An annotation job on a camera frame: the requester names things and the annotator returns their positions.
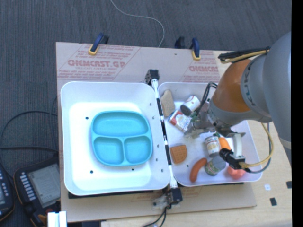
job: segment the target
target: beige sponge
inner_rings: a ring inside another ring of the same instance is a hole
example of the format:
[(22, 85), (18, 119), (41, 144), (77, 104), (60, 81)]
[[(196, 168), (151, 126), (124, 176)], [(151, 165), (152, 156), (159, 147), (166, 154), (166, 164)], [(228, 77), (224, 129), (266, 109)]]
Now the beige sponge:
[(169, 116), (175, 111), (176, 106), (170, 90), (164, 91), (163, 95), (160, 97), (160, 101), (164, 117)]

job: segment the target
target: orange carrot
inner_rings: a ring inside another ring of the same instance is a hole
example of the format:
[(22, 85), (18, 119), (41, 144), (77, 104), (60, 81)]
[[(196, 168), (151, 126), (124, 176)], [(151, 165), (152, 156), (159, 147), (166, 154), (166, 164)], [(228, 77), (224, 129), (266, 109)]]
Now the orange carrot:
[(231, 150), (231, 147), (229, 146), (229, 143), (226, 138), (219, 137), (219, 143), (220, 143), (221, 149), (225, 148), (225, 149)]
[(190, 171), (190, 175), (189, 175), (189, 179), (192, 183), (197, 180), (199, 170), (201, 169), (201, 167), (206, 165), (206, 163), (207, 163), (207, 159), (202, 158), (194, 164), (193, 168)]

